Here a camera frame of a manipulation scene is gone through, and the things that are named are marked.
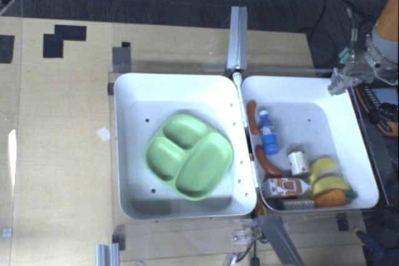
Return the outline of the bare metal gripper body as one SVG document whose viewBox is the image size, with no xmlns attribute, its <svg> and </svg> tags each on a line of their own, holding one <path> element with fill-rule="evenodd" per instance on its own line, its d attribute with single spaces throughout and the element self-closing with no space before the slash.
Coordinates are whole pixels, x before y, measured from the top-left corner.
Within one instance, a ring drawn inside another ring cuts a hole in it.
<svg viewBox="0 0 399 266">
<path fill-rule="evenodd" d="M 368 37 L 360 51 L 349 58 L 341 71 L 349 83 L 371 83 L 375 79 L 398 85 L 398 43 Z"/>
</svg>

